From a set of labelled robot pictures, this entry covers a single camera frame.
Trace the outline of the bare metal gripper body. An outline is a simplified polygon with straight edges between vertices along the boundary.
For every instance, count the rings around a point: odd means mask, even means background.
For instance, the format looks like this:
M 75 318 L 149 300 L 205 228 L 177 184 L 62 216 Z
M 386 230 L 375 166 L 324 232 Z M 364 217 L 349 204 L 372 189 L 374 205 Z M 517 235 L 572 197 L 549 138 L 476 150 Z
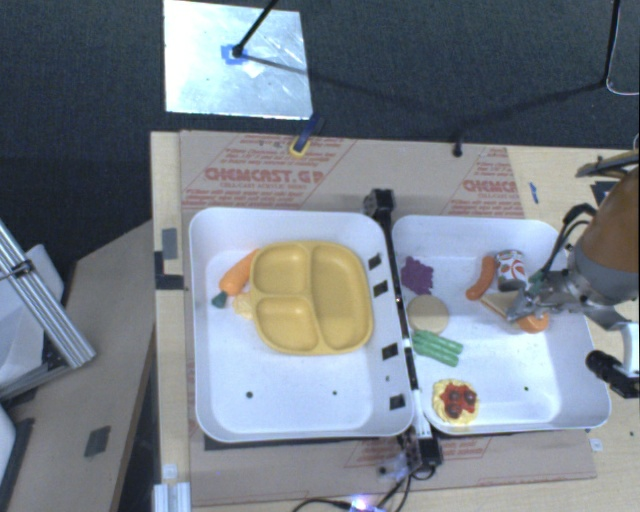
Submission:
M 598 292 L 577 272 L 549 272 L 531 280 L 530 297 L 536 310 L 581 313 L 601 328 L 621 328 L 625 318 L 614 298 Z

